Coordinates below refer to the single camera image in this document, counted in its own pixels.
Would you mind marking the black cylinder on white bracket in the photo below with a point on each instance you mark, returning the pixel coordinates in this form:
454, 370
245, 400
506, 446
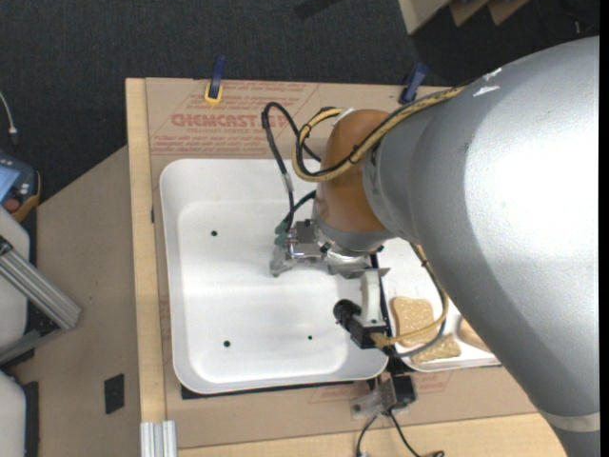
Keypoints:
367, 324

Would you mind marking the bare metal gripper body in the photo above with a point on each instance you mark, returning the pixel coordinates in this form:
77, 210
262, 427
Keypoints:
307, 241

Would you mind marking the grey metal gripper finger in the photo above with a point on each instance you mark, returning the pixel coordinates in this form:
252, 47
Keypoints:
297, 264
279, 264

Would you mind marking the white plastic tray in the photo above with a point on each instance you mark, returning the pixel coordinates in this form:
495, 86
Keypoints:
247, 293
404, 274

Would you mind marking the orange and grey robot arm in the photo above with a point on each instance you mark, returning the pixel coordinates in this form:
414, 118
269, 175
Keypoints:
499, 198

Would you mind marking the brown cardboard board red print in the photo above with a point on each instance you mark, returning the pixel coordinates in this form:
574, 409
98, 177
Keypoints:
228, 122

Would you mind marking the tan toy bread slice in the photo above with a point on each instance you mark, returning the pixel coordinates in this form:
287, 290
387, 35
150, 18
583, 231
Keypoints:
411, 317
471, 336
440, 349

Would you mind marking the thin black rod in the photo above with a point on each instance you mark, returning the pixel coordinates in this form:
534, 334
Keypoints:
387, 321

